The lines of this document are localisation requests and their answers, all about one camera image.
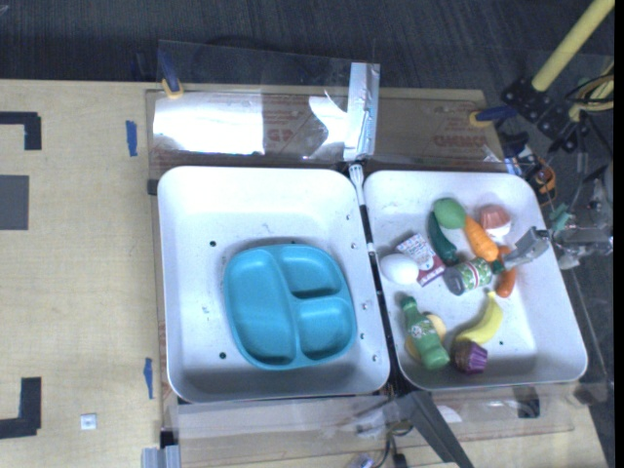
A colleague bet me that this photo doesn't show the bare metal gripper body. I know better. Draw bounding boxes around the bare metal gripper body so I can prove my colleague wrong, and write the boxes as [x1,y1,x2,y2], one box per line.
[549,223,613,263]

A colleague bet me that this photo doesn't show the orange sausage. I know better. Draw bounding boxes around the orange sausage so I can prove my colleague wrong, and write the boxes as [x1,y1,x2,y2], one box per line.
[494,245,519,299]

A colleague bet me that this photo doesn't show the orange carrot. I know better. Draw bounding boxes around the orange carrot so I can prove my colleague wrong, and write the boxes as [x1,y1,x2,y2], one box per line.
[462,214,506,276]

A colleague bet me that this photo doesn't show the green and grey can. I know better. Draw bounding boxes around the green and grey can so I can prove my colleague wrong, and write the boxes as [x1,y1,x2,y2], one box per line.
[442,256,494,297]

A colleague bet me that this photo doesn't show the white plastic tray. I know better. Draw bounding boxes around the white plastic tray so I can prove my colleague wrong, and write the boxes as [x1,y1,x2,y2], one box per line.
[362,169,589,392]
[156,165,392,405]

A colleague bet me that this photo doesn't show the light green pear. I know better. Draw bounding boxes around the light green pear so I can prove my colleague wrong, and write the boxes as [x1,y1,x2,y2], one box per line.
[433,197,468,231]

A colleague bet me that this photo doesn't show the yellow banana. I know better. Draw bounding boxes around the yellow banana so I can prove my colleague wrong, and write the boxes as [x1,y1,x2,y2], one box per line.
[453,290,505,346]

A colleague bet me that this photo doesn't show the dark green cucumber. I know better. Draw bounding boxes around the dark green cucumber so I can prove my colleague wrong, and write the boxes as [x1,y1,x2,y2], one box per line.
[426,210,460,266]

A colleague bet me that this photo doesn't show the red and white carton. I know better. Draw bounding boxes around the red and white carton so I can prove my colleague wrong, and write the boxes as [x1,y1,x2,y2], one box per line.
[395,232,447,289]

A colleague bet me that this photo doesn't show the purple cupcake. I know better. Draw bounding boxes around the purple cupcake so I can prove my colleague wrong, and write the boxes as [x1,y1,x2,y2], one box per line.
[449,339,489,376]

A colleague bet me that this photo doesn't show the white egg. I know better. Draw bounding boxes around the white egg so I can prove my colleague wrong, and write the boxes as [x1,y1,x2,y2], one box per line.
[378,253,420,286]

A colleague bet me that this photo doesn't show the green bottle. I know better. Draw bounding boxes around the green bottle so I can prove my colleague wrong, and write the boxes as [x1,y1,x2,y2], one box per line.
[400,295,451,372]

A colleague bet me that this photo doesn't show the blue divided plate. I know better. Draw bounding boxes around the blue divided plate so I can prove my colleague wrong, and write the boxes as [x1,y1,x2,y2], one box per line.
[222,243,359,371]

